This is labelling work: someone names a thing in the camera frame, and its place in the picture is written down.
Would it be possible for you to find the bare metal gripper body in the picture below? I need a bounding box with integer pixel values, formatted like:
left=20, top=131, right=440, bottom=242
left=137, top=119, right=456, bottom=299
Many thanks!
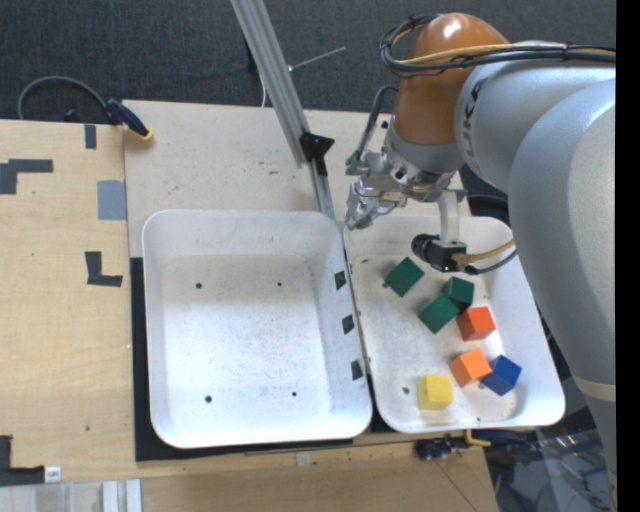
left=349, top=151, right=454, bottom=212

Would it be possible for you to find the green cube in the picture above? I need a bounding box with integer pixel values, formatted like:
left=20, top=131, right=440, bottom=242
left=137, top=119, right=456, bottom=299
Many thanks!
left=417, top=293, right=461, bottom=335
left=441, top=275, right=476, bottom=308
left=384, top=256, right=426, bottom=299

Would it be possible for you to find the white plastic tray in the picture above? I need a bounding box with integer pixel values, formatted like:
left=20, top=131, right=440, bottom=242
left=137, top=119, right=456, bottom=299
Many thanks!
left=141, top=208, right=374, bottom=450
left=343, top=214, right=567, bottom=435

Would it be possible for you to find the pale wood board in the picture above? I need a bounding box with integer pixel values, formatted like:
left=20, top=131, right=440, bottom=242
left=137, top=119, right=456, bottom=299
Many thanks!
left=122, top=98, right=540, bottom=480

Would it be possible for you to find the orange cube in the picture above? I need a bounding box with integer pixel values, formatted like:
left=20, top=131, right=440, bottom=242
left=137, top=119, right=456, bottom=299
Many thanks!
left=455, top=305, right=497, bottom=343
left=448, top=348, right=494, bottom=388

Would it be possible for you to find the yellow cube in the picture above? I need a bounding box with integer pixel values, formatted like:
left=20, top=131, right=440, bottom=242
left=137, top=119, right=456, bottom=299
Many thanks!
left=416, top=373, right=455, bottom=412

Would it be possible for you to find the blue cube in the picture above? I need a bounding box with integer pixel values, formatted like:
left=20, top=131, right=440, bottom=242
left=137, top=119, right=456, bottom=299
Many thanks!
left=480, top=354, right=523, bottom=397

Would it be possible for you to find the black cylinder on white bracket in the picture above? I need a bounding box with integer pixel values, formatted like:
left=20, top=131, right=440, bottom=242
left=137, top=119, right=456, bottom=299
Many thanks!
left=410, top=189, right=469, bottom=274

